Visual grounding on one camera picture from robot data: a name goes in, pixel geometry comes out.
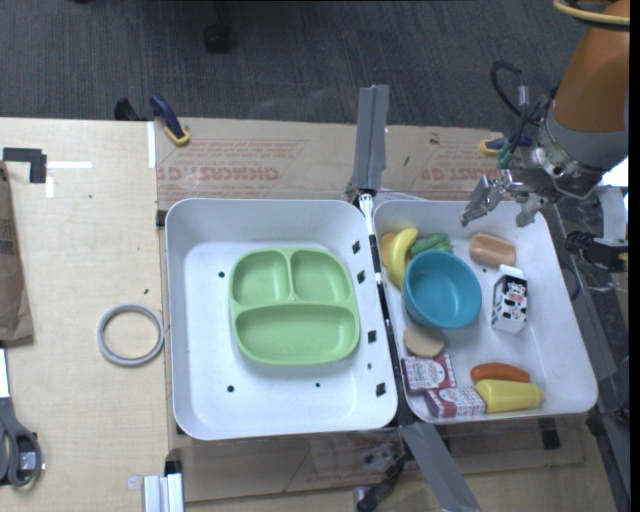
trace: pink label box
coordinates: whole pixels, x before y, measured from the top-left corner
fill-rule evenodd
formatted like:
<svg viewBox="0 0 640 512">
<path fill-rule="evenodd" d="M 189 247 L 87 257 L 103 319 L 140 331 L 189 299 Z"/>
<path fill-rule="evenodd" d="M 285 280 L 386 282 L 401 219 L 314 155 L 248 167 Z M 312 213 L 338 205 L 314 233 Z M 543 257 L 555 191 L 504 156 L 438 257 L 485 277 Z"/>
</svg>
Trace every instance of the pink label box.
<svg viewBox="0 0 640 512">
<path fill-rule="evenodd" d="M 486 405 L 472 386 L 428 389 L 424 393 L 429 412 L 437 418 L 462 418 L 484 414 Z"/>
<path fill-rule="evenodd" d="M 421 393 L 425 389 L 456 386 L 449 354 L 439 354 L 434 357 L 403 357 L 401 363 L 407 393 Z"/>
</svg>

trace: toy banana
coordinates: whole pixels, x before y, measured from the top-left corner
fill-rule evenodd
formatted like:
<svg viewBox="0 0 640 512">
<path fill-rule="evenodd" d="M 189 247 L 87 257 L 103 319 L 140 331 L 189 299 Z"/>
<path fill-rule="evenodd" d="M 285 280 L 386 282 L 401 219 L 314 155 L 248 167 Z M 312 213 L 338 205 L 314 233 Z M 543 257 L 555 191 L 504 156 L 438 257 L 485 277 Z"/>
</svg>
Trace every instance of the toy banana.
<svg viewBox="0 0 640 512">
<path fill-rule="evenodd" d="M 391 247 L 391 241 L 395 238 L 396 233 L 394 231 L 387 231 L 382 238 L 380 238 L 380 259 L 382 264 L 386 267 L 389 260 L 389 247 Z"/>
<path fill-rule="evenodd" d="M 418 229 L 409 227 L 399 231 L 389 244 L 387 272 L 391 282 L 401 290 L 404 281 L 404 274 L 407 269 L 405 262 L 407 251 L 417 238 Z"/>
</svg>

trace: milk carton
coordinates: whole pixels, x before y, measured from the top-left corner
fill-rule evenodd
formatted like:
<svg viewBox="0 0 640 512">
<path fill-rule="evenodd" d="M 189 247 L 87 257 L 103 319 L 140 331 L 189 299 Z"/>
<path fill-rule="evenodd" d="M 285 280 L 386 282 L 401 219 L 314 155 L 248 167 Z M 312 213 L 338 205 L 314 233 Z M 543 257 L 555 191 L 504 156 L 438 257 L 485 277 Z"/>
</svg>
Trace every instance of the milk carton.
<svg viewBox="0 0 640 512">
<path fill-rule="evenodd" d="M 516 333 L 527 323 L 527 280 L 516 267 L 500 265 L 502 276 L 493 289 L 491 325 L 494 329 Z"/>
</svg>

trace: scissors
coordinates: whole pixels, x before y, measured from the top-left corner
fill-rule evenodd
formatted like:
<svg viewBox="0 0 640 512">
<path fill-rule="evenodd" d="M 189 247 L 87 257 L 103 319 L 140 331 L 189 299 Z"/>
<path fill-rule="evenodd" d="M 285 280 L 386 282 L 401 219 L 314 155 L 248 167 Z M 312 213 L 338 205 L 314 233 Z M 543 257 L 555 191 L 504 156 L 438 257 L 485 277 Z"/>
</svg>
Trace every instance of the scissors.
<svg viewBox="0 0 640 512">
<path fill-rule="evenodd" d="M 13 412 L 4 346 L 0 341 L 0 481 L 22 487 L 42 469 L 42 451 L 36 436 L 23 427 Z"/>
</svg>

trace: white tray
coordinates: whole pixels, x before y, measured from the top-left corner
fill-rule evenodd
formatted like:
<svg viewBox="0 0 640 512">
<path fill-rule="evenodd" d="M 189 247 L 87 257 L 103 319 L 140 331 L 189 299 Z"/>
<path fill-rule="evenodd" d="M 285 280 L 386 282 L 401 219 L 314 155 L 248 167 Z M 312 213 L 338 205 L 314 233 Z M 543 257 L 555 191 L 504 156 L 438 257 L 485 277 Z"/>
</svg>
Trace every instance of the white tray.
<svg viewBox="0 0 640 512">
<path fill-rule="evenodd" d="M 398 395 L 368 232 L 355 207 L 337 200 L 186 199 L 170 209 L 165 226 L 173 409 L 188 435 L 222 440 L 369 430 L 393 419 Z M 270 366 L 236 346 L 231 269 L 251 250 L 286 245 L 328 250 L 349 270 L 360 339 L 346 358 Z"/>
<path fill-rule="evenodd" d="M 535 409 L 464 419 L 433 416 L 421 395 L 407 395 L 409 406 L 424 421 L 441 424 L 589 410 L 597 399 L 597 382 L 544 218 L 538 215 L 533 224 L 518 228 L 515 218 L 519 205 L 503 202 L 488 216 L 463 228 L 458 219 L 465 205 L 450 201 L 387 201 L 375 210 L 376 234 L 379 239 L 389 230 L 408 226 L 417 227 L 420 236 L 445 232 L 453 242 L 454 253 L 478 277 L 483 294 L 479 318 L 465 329 L 446 331 L 444 351 L 451 356 L 458 386 L 473 383 L 469 372 L 476 364 L 501 361 L 526 369 L 546 397 Z M 515 266 L 524 270 L 528 281 L 527 326 L 517 334 L 494 330 L 490 325 L 493 285 L 500 274 L 469 257 L 470 238 L 478 232 L 505 238 L 516 247 Z M 399 355 L 404 357 L 407 354 L 402 336 L 410 320 L 400 290 L 390 280 L 385 281 L 393 332 Z"/>
</svg>

